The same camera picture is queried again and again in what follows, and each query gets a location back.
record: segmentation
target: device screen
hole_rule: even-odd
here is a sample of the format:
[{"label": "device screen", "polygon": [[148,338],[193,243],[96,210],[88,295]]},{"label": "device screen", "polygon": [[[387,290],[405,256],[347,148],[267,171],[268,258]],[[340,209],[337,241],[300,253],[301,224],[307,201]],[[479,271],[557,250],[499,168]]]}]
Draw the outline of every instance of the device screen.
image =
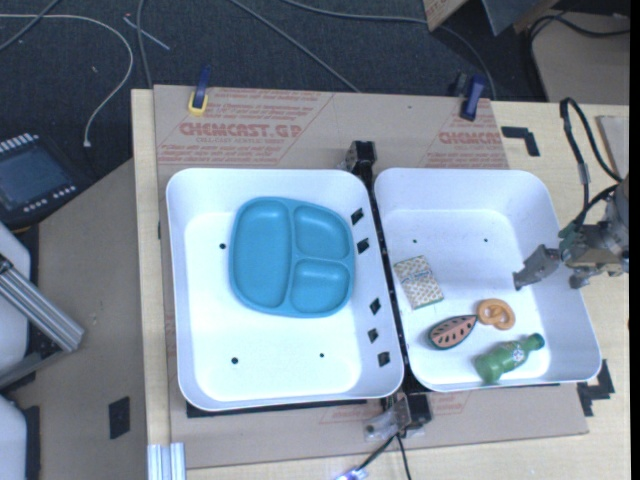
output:
[{"label": "device screen", "polygon": [[0,161],[0,202],[9,211],[71,181],[44,149],[29,149]]}]

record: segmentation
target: wooden table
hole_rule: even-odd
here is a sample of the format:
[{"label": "wooden table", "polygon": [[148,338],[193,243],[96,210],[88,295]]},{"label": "wooden table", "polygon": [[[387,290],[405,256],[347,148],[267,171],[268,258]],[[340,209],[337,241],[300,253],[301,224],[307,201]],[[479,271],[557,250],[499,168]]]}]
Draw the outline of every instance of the wooden table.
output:
[{"label": "wooden table", "polygon": [[[527,155],[519,140],[505,140],[505,151],[513,169],[530,171],[549,189],[558,219],[563,225],[572,219],[582,201],[575,160],[567,145],[557,104],[493,102],[499,126],[527,127],[535,134],[540,158]],[[595,116],[628,116],[623,106],[585,105],[583,110],[597,134]],[[167,367],[162,298],[160,242],[157,239],[159,205],[156,179],[153,93],[132,92],[133,142],[142,325],[144,342],[147,438],[149,444],[171,441],[168,409]],[[595,194],[611,185],[599,169],[586,136],[575,119],[574,133],[585,160],[591,167],[591,188]],[[601,218],[597,210],[591,219]],[[536,439],[518,442],[434,448],[408,452],[414,479],[495,478],[631,478],[630,387],[629,387],[629,290],[628,276],[593,278],[582,292],[601,347],[607,359],[616,393],[610,400],[596,402],[590,432],[583,436]],[[304,478],[329,480],[359,464],[363,456],[287,461],[189,470],[190,480]],[[371,478],[405,478],[402,459],[390,451],[368,468]]]}]

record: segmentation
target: blue clamp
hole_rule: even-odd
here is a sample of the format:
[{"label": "blue clamp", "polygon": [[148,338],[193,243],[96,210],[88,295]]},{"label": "blue clamp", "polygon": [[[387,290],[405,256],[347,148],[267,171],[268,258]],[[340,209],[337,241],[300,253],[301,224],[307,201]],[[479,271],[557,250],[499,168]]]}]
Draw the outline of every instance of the blue clamp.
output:
[{"label": "blue clamp", "polygon": [[211,64],[207,64],[200,71],[200,79],[195,92],[191,93],[189,98],[189,112],[194,116],[201,116],[207,109],[207,103],[209,96],[207,96],[207,86],[209,84],[209,77],[211,76]]},{"label": "blue clamp", "polygon": [[460,109],[460,117],[468,121],[475,121],[478,101],[482,91],[487,86],[487,79],[482,75],[473,75],[467,87],[467,99]]}]

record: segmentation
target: white cable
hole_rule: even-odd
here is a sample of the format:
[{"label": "white cable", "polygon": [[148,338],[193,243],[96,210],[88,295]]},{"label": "white cable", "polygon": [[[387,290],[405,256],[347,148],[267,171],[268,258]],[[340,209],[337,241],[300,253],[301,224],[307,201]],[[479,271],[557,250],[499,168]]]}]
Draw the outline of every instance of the white cable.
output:
[{"label": "white cable", "polygon": [[[38,17],[37,14],[0,14],[0,18],[18,18],[18,19],[31,18],[32,19],[37,17]],[[91,128],[91,125],[93,124],[94,119],[96,118],[98,113],[103,109],[103,107],[111,100],[111,98],[113,98],[116,95],[116,93],[120,89],[122,89],[124,84],[127,83],[127,80],[129,80],[129,76],[131,76],[131,71],[133,70],[133,50],[131,49],[131,46],[129,45],[127,40],[115,28],[107,25],[106,23],[102,23],[101,21],[94,20],[93,18],[88,18],[87,16],[76,16],[73,14],[47,14],[45,16],[42,16],[42,18],[71,19],[71,20],[81,20],[81,21],[87,21],[89,23],[94,23],[103,28],[106,28],[109,32],[113,32],[116,36],[118,36],[118,39],[122,41],[122,44],[124,44],[125,48],[129,52],[129,67],[127,68],[127,72],[124,75],[124,78],[120,81],[120,83],[116,86],[116,88],[109,93],[109,95],[102,101],[102,103],[100,103],[100,105],[98,105],[98,107],[93,111],[93,113],[91,114],[91,117],[89,117],[89,120],[87,121],[87,124],[84,128],[84,142],[82,145],[85,148],[90,148],[91,142],[89,141],[89,129]]]}]

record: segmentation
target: blue divided dish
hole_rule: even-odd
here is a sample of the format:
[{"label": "blue divided dish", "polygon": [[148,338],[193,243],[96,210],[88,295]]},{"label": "blue divided dish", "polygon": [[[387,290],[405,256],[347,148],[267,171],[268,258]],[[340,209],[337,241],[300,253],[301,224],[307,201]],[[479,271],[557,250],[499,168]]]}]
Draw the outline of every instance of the blue divided dish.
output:
[{"label": "blue divided dish", "polygon": [[351,297],[354,247],[332,210],[281,197],[260,197],[236,215],[229,279],[251,309],[302,318],[328,316]]}]

